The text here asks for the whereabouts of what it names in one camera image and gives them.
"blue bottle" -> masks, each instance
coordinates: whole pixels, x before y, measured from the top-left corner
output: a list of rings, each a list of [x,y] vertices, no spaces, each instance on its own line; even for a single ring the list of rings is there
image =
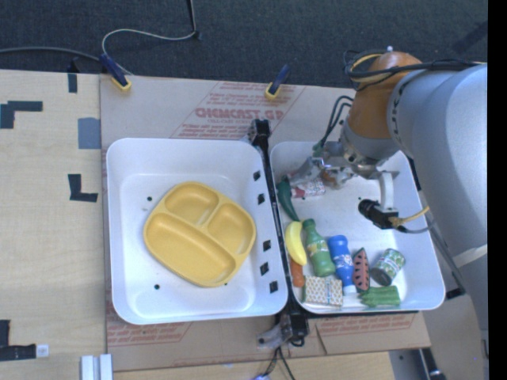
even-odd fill
[[[331,259],[336,267],[336,276],[343,284],[343,294],[351,295],[357,293],[356,286],[352,280],[354,266],[349,251],[349,241],[345,235],[335,235],[327,240],[327,247],[330,250]]]

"watermelon slice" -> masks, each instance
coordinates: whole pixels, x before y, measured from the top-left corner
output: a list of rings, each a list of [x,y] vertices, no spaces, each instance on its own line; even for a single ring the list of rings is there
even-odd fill
[[[361,248],[353,256],[354,273],[352,280],[359,291],[370,288],[370,265],[364,248]]]

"blue clamp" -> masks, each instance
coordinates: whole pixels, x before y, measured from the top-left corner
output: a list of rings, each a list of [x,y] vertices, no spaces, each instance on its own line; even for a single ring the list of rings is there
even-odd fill
[[[275,77],[275,80],[268,84],[268,87],[266,87],[266,90],[264,92],[264,96],[268,100],[274,100],[276,96],[278,96],[278,93],[280,92],[280,86],[287,81],[290,73],[291,68],[289,65],[284,65],[280,73]]]
[[[107,54],[102,54],[99,56],[99,59],[102,65],[108,70],[111,74],[112,82],[123,91],[127,91],[131,88],[132,83],[125,77],[124,72],[120,69],[120,67],[113,61]]]

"green bottle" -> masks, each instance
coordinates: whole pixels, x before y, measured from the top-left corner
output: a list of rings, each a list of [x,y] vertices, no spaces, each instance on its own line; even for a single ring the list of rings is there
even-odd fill
[[[326,239],[317,232],[315,221],[312,218],[304,220],[303,229],[307,233],[307,251],[314,268],[314,274],[317,277],[334,274],[336,267],[331,260],[330,250],[327,247]]]

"white tray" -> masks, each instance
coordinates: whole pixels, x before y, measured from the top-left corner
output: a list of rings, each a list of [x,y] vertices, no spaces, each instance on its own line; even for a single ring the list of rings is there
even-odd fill
[[[145,325],[254,317],[284,307],[288,288],[269,191],[261,155],[250,144],[120,139],[108,149],[106,168],[112,303],[125,321]],[[151,210],[186,181],[222,192],[255,221],[253,248],[227,285],[198,287],[162,266],[144,245]]]
[[[282,142],[271,151],[273,178],[279,182],[284,174],[297,170],[311,155],[314,142]],[[406,157],[398,152],[383,164],[382,170],[399,172],[394,179],[394,206],[400,217],[414,215],[422,209],[414,178]],[[368,221],[357,209],[361,199],[380,201],[380,187],[377,180],[354,177],[339,190],[328,188],[323,196],[292,199],[299,219],[314,219],[317,231],[325,238],[337,234],[349,240],[349,250],[353,255],[364,248],[368,254],[370,267],[387,248],[400,251],[406,264],[395,277],[393,284],[398,287],[402,304],[398,307],[366,308],[356,296],[345,296],[342,308],[321,307],[302,303],[301,289],[293,287],[300,305],[315,314],[375,313],[379,311],[432,310],[437,308],[445,297],[442,279],[433,242],[429,232],[422,234],[402,234],[395,230],[381,230]],[[282,230],[291,219],[279,205]],[[408,222],[406,227],[418,230],[426,227],[424,218]],[[303,267],[305,275],[313,275],[310,261]]]

